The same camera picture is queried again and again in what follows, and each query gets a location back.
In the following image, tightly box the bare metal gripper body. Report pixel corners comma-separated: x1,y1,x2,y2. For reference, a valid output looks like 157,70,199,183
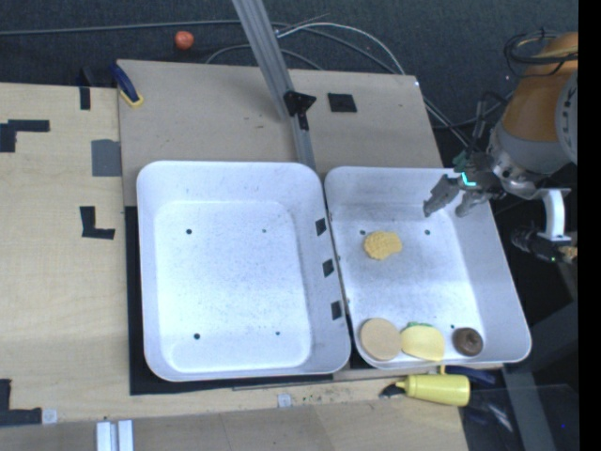
451,150,549,201

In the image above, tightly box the yellow ridged biscuit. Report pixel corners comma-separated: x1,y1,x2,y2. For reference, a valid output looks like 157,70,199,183
362,230,404,262

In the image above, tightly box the white plastic tray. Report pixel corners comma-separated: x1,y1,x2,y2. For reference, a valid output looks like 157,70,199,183
323,165,533,371
135,159,353,383

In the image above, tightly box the brown doughnut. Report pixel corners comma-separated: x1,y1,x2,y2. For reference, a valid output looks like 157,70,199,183
452,326,485,358

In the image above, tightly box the yellow taco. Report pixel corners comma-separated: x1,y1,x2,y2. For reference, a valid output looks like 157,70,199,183
399,321,447,363

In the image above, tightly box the tan round biscuit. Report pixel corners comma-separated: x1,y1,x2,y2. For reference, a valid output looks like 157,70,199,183
359,317,403,363

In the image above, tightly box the yellow mustard bottle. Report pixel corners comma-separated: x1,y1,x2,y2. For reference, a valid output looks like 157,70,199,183
393,372,471,408

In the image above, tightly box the pale wood board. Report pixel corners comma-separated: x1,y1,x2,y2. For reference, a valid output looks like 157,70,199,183
116,58,502,397

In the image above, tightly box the black cylinder on white bracket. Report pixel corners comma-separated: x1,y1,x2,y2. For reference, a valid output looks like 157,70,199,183
510,187,577,265

